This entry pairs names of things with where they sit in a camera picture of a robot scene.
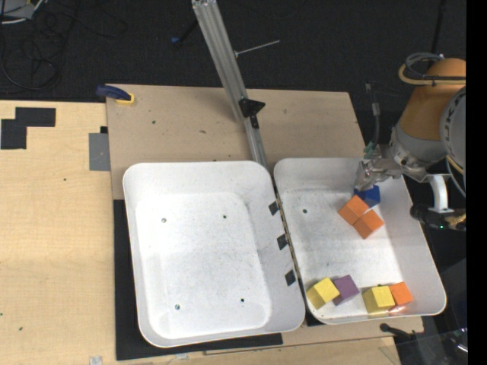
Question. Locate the yellow cube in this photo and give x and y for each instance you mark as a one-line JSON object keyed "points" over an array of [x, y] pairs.
{"points": [[323, 292], [378, 299]]}

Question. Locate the blue cube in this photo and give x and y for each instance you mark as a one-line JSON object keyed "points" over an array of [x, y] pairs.
{"points": [[373, 197]]}

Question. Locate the orange cube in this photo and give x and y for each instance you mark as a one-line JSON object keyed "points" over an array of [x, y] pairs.
{"points": [[369, 223], [401, 293], [354, 208]]}

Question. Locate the pale wood board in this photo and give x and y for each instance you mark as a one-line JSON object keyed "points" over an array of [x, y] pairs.
{"points": [[182, 127]]}

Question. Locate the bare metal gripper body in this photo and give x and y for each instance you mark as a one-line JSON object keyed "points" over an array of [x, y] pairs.
{"points": [[388, 165]]}

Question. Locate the black cylinder on white bracket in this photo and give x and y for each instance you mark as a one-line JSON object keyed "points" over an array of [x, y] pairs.
{"points": [[437, 200]]}

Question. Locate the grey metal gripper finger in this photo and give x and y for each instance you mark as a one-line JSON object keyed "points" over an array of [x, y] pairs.
{"points": [[372, 181], [361, 177]]}

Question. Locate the white plastic tray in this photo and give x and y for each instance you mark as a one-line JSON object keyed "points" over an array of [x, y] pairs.
{"points": [[205, 257], [335, 257]]}

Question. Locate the purple cube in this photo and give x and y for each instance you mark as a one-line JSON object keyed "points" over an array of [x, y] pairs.
{"points": [[345, 288]]}

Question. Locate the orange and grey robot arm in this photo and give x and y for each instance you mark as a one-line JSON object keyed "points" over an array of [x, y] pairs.
{"points": [[430, 105]]}

